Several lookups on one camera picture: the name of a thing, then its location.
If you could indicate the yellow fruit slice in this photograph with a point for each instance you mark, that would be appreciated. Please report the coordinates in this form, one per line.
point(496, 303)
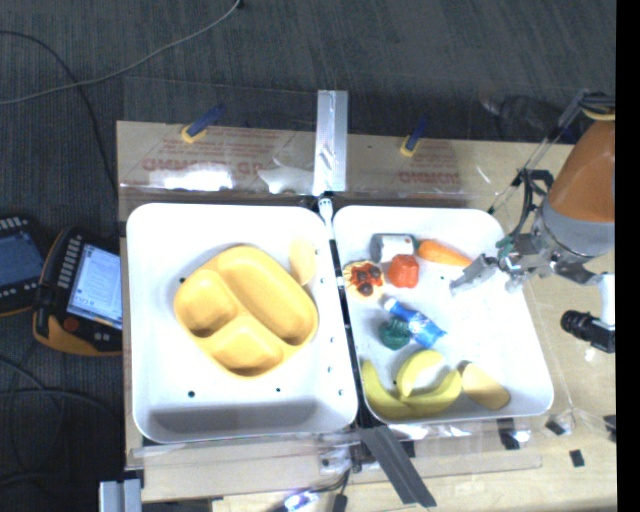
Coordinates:
point(415, 370)

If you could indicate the blue and white packet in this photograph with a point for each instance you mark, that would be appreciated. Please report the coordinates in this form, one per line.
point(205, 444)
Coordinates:
point(417, 324)

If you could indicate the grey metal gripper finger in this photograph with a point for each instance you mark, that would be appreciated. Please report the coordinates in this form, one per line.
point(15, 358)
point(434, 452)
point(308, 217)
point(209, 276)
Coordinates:
point(472, 275)
point(515, 281)

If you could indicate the green broccoli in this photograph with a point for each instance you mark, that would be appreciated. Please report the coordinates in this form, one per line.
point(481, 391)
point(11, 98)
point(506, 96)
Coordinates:
point(394, 335)

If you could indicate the thin black and white rod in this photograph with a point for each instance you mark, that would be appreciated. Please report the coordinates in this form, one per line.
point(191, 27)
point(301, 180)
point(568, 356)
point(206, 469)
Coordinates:
point(345, 305)

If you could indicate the black cylinder on white bracket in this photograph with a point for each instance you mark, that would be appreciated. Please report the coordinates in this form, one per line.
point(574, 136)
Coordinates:
point(587, 326)

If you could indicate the toy pizza with dark toppings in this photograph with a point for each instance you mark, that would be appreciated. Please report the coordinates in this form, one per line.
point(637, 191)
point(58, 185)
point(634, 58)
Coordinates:
point(363, 280)

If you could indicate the white plastic tray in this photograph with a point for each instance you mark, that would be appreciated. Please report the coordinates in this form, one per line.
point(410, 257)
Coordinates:
point(490, 330)
point(165, 320)

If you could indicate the yellow divided plate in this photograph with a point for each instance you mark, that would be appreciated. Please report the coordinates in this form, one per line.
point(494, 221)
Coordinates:
point(250, 310)

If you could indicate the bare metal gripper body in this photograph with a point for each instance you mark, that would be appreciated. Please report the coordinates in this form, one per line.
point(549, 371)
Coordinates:
point(540, 255)

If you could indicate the brown cardboard board red print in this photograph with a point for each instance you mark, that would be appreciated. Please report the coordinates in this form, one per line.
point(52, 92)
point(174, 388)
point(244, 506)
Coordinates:
point(380, 160)

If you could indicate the orange carrot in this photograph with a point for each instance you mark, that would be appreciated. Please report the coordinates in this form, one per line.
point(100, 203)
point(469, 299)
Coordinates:
point(440, 252)

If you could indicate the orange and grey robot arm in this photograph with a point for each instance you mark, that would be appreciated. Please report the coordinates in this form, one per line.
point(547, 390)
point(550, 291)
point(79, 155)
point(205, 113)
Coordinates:
point(585, 180)

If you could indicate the red-orange toy pepper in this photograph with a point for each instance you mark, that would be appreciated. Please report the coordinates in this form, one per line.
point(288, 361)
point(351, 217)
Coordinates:
point(403, 271)

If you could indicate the white and grey can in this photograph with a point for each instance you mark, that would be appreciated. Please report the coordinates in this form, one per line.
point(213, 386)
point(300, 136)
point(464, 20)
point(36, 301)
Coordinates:
point(392, 247)

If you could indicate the yellow banana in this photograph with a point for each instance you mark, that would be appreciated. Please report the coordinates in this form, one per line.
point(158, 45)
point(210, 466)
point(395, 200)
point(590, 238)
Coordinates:
point(382, 400)

